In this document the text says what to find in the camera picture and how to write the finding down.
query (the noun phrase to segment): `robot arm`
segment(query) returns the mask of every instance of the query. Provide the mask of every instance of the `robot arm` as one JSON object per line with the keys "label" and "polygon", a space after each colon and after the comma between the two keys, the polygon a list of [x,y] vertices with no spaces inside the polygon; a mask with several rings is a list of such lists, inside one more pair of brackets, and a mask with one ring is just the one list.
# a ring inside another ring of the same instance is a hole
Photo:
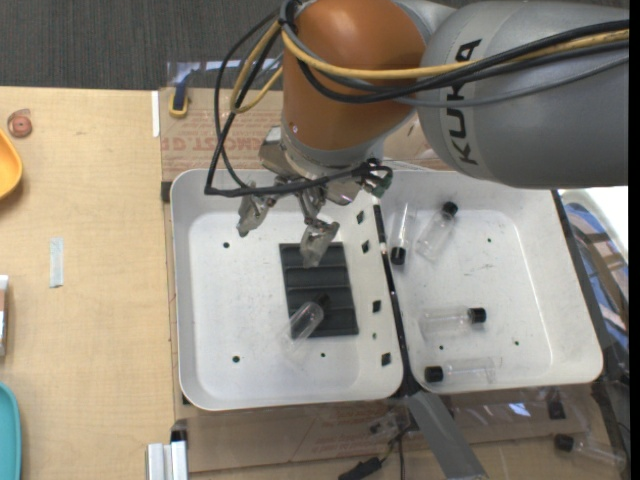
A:
{"label": "robot arm", "polygon": [[[383,141],[415,109],[439,157],[469,176],[545,189],[628,183],[627,10],[528,1],[460,10],[422,0],[293,5],[280,20],[280,133],[260,157],[277,183],[321,182],[296,192],[307,266],[339,226],[317,219],[322,205],[349,204],[362,188],[384,191]],[[273,204],[273,196],[245,196],[241,234]]]}

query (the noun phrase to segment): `transparent vial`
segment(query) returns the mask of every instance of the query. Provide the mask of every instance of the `transparent vial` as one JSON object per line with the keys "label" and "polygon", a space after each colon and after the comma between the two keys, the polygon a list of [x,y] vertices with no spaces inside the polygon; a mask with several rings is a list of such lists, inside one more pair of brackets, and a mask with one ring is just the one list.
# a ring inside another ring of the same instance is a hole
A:
{"label": "transparent vial", "polygon": [[480,329],[487,320],[484,308],[463,308],[449,312],[425,312],[418,319],[418,327],[422,337],[441,333],[465,332],[470,329]]}
{"label": "transparent vial", "polygon": [[473,358],[450,361],[441,365],[427,366],[424,369],[424,380],[427,384],[468,384],[496,381],[496,366],[493,359]]}
{"label": "transparent vial", "polygon": [[429,220],[420,233],[416,251],[429,260],[436,260],[455,223],[458,206],[451,201],[445,203]]}
{"label": "transparent vial", "polygon": [[291,315],[280,333],[280,343],[286,352],[294,354],[324,319],[324,310],[317,302],[305,302]]}
{"label": "transparent vial", "polygon": [[587,435],[556,434],[553,443],[560,453],[570,457],[585,458],[587,461],[593,460],[616,468],[618,472],[622,472],[627,466],[627,456],[622,450],[593,441]]}
{"label": "transparent vial", "polygon": [[411,247],[413,232],[416,223],[416,209],[410,203],[406,203],[398,218],[394,222],[391,233],[391,263],[394,265],[404,265],[407,251]]}

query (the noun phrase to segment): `clear plastic packaging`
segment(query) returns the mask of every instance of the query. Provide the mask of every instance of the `clear plastic packaging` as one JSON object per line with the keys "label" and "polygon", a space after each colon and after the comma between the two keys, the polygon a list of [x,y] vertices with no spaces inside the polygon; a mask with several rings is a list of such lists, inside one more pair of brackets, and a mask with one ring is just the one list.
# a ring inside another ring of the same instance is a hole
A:
{"label": "clear plastic packaging", "polygon": [[556,434],[553,438],[556,450],[572,458],[593,460],[623,471],[627,466],[627,457],[621,450],[611,445],[589,439],[586,434]]}
{"label": "clear plastic packaging", "polygon": [[456,308],[446,312],[427,311],[418,319],[418,326],[426,340],[429,336],[441,333],[480,329],[486,320],[487,311],[484,308]]}
{"label": "clear plastic packaging", "polygon": [[478,381],[493,384],[496,381],[496,366],[490,357],[448,361],[424,369],[427,384],[452,384]]}
{"label": "clear plastic packaging", "polygon": [[458,206],[451,201],[446,202],[427,223],[418,241],[416,251],[429,260],[436,260],[447,237],[451,234]]}
{"label": "clear plastic packaging", "polygon": [[407,251],[411,247],[416,223],[416,209],[411,203],[406,203],[397,215],[391,233],[391,263],[404,265]]}
{"label": "clear plastic packaging", "polygon": [[295,354],[305,340],[324,319],[322,306],[314,301],[302,304],[291,315],[287,326],[280,333],[280,342],[287,353]]}

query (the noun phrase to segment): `black connector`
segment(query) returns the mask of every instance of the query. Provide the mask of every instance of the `black connector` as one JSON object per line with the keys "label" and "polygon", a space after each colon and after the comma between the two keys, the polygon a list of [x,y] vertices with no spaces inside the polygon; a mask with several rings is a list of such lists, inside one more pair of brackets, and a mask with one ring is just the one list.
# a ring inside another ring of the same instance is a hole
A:
{"label": "black connector", "polygon": [[382,461],[378,457],[373,457],[366,462],[358,462],[358,465],[355,468],[350,469],[346,473],[342,473],[338,477],[338,480],[360,480],[365,476],[375,473],[381,468]]}

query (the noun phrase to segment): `wooden table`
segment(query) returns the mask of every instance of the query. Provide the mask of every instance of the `wooden table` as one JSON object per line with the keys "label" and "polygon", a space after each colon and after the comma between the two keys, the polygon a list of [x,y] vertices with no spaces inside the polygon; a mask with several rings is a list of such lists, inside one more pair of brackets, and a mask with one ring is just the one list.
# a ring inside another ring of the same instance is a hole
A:
{"label": "wooden table", "polygon": [[[0,380],[20,406],[22,478],[143,479],[147,444],[166,443],[176,419],[151,94],[0,88],[0,121],[25,107],[34,131],[13,140],[24,178],[0,201],[0,273],[10,276]],[[54,237],[64,239],[64,283],[50,288]],[[606,440],[595,404],[588,416]],[[619,478],[574,468],[548,438],[474,450],[492,478]],[[356,462],[193,476],[336,478]],[[378,478],[397,478],[397,466],[392,457]],[[409,479],[442,476],[428,451],[409,453],[407,468]]]}

